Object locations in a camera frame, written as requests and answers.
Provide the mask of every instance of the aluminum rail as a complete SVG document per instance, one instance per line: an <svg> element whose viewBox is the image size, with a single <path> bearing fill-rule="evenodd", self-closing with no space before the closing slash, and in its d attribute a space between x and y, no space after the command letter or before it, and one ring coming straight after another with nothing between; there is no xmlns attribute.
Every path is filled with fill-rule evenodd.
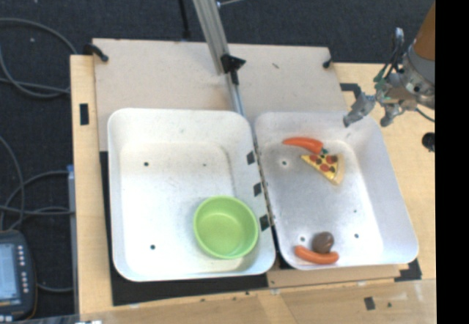
<svg viewBox="0 0 469 324"><path fill-rule="evenodd" d="M196 8L197 17L204 32L205 40L209 45L213 64L218 74L225 73L221 57L229 55L228 43L221 24L220 14L216 0L192 0ZM233 83L230 75L226 76L229 92L232 98L234 110L244 116L243 103L241 101L238 86Z"/></svg>

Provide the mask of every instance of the brown ball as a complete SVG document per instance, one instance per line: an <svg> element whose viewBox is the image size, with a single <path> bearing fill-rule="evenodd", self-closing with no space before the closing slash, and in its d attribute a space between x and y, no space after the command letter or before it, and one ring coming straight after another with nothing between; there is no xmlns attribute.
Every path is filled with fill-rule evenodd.
<svg viewBox="0 0 469 324"><path fill-rule="evenodd" d="M318 254L327 254L334 244L334 236L329 232L317 233L313 237L313 251Z"/></svg>

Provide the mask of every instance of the black clamp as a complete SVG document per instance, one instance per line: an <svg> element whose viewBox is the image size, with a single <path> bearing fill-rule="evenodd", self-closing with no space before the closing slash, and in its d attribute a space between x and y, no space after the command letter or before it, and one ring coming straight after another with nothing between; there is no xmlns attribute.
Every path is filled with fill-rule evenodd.
<svg viewBox="0 0 469 324"><path fill-rule="evenodd" d="M435 151L435 133L426 133L422 138L422 144L429 152Z"/></svg>
<svg viewBox="0 0 469 324"><path fill-rule="evenodd" d="M328 69L331 63L332 63L332 57L331 57L330 59L328 59L327 61L323 62L323 63L322 63L322 66L323 66L325 69Z"/></svg>
<svg viewBox="0 0 469 324"><path fill-rule="evenodd" d="M221 56L221 64L223 65L223 70L225 74L229 73L232 77L232 82L235 85L240 84L240 80L237 77L237 71L246 63L244 59L230 56L229 54L224 54Z"/></svg>
<svg viewBox="0 0 469 324"><path fill-rule="evenodd" d="M86 56L92 56L93 54L96 54L103 62L107 62L109 60L109 57L106 56L103 51L101 51L101 49L99 49L95 44L91 43L87 43L83 47L83 54Z"/></svg>

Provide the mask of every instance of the orange object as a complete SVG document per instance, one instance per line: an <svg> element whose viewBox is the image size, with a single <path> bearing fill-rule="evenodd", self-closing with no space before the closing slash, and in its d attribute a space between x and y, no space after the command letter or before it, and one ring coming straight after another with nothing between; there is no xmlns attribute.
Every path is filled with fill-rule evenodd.
<svg viewBox="0 0 469 324"><path fill-rule="evenodd" d="M435 60L436 2L433 3L413 43L413 50L422 58Z"/></svg>
<svg viewBox="0 0 469 324"><path fill-rule="evenodd" d="M308 151L316 153L317 155L321 153L323 146L321 141L305 137L285 139L283 143L286 145L294 145L296 147L306 148Z"/></svg>
<svg viewBox="0 0 469 324"><path fill-rule="evenodd" d="M319 254L318 252L307 249L305 246L296 246L295 255L300 259L316 264L333 264L339 260L339 254L335 251L328 252L327 254Z"/></svg>
<svg viewBox="0 0 469 324"><path fill-rule="evenodd" d="M308 165L313 166L325 178L334 185L340 184L344 179L344 156L339 153L337 155L301 155L301 159Z"/></svg>

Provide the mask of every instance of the screen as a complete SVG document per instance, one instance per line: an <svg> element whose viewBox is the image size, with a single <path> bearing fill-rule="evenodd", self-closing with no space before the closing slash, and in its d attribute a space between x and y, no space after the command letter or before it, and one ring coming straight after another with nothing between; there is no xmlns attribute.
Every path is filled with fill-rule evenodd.
<svg viewBox="0 0 469 324"><path fill-rule="evenodd" d="M15 278L15 245L0 244L0 301L18 297Z"/></svg>

